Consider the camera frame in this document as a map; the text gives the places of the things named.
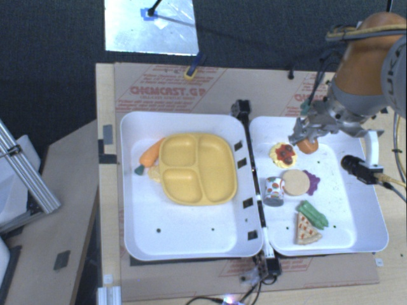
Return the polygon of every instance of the toy pizza slice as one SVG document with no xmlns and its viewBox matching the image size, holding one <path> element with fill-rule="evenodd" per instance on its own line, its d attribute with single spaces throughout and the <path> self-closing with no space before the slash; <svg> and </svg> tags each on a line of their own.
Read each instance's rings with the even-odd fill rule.
<svg viewBox="0 0 407 305">
<path fill-rule="evenodd" d="M 300 245 L 311 244 L 321 237 L 321 233 L 313 227 L 301 212 L 298 212 L 296 243 Z"/>
</svg>

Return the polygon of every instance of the yellow divided plate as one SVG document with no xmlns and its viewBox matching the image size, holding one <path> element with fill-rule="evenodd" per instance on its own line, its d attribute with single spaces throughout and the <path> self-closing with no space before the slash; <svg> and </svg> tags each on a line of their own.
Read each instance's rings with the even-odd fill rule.
<svg viewBox="0 0 407 305">
<path fill-rule="evenodd" d="M 208 133 L 180 133 L 160 147 L 165 194 L 182 205 L 218 205 L 237 190 L 235 162 L 228 143 Z"/>
</svg>

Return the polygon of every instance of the toy carrot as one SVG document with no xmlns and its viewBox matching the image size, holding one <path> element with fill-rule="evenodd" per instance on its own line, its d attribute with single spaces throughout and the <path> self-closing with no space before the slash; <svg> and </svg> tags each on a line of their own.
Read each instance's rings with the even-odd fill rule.
<svg viewBox="0 0 407 305">
<path fill-rule="evenodd" d="M 149 149 L 143 152 L 139 159 L 140 166 L 134 170 L 137 175 L 142 175 L 144 168 L 152 167 L 160 155 L 160 146 L 165 138 L 160 139 L 153 144 Z"/>
</svg>

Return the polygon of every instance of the metal profile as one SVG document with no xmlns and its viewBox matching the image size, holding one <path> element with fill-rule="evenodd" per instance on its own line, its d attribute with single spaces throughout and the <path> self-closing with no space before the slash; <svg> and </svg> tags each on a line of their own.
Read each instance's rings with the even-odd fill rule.
<svg viewBox="0 0 407 305">
<path fill-rule="evenodd" d="M 44 183 L 41 176 L 30 164 L 24 151 L 0 120 L 0 155 L 7 159 L 12 169 L 17 173 L 27 189 L 45 214 L 50 214 L 61 206 Z"/>
</svg>

